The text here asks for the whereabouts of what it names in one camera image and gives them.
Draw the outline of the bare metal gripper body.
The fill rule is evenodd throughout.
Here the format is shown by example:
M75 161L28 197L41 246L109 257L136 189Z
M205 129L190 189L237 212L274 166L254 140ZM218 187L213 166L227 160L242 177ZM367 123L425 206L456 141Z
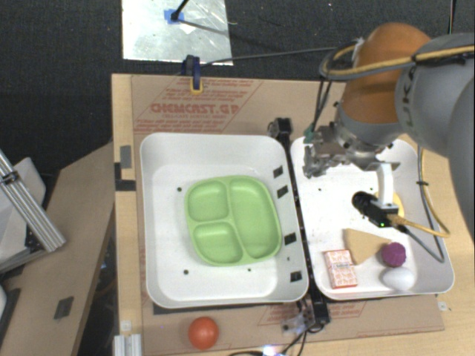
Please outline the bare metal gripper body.
M332 167L354 164L363 171L369 171L373 163L378 164L376 156L383 151L382 145L367 144L336 122L314 131L309 145L314 147L316 156L332 154Z

